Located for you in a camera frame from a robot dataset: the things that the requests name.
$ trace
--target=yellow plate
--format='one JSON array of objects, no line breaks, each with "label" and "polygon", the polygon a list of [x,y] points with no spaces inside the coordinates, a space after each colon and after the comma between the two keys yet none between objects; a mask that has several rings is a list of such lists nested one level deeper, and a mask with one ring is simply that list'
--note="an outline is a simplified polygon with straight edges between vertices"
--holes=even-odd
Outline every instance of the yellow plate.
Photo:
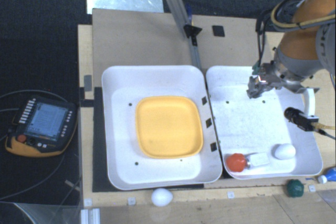
[{"label": "yellow plate", "polygon": [[203,131],[193,101],[177,96],[148,97],[136,107],[136,134],[144,154],[182,158],[200,152]]}]

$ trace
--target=white ball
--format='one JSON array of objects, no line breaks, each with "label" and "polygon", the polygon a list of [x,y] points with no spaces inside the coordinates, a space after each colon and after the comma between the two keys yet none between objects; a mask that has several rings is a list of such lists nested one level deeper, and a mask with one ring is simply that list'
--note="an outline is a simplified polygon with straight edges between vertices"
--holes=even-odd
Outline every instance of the white ball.
[{"label": "white ball", "polygon": [[165,188],[158,188],[152,193],[152,202],[156,206],[166,206],[172,199],[173,194]]},{"label": "white ball", "polygon": [[296,154],[296,149],[292,144],[282,144],[277,147],[274,155],[278,159],[292,159]]}]

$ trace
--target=black floor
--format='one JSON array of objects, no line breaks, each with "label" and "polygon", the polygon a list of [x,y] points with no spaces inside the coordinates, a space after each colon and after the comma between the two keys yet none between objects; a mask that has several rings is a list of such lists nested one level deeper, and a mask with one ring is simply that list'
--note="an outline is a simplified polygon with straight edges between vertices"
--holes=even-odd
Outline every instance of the black floor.
[{"label": "black floor", "polygon": [[[256,18],[281,0],[184,0],[194,14]],[[77,25],[91,24],[86,0],[0,0],[0,95],[23,89],[59,94],[78,103]],[[16,108],[28,95],[0,100],[0,110]],[[0,113],[0,138],[13,112]],[[0,144],[1,197],[26,189],[48,176],[62,156],[31,159],[12,155]],[[60,204],[79,178],[77,134],[60,169],[45,183],[3,201]],[[65,205],[75,205],[74,191]]]}]

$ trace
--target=dark green ball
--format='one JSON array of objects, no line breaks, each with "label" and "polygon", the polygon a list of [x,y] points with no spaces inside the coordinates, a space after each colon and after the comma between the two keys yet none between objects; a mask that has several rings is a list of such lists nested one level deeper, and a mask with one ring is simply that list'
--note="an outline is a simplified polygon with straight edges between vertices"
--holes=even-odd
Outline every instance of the dark green ball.
[{"label": "dark green ball", "polygon": [[297,179],[291,179],[287,183],[287,192],[290,197],[302,197],[304,188],[303,184]]}]

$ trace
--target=blue bottle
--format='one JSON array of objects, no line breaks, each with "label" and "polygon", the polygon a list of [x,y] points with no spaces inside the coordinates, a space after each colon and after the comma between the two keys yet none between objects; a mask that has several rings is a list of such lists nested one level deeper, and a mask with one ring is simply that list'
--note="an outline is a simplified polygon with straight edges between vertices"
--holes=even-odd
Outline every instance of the blue bottle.
[{"label": "blue bottle", "polygon": [[329,169],[325,175],[319,176],[318,181],[321,184],[325,184],[327,181],[336,181],[336,167]]}]

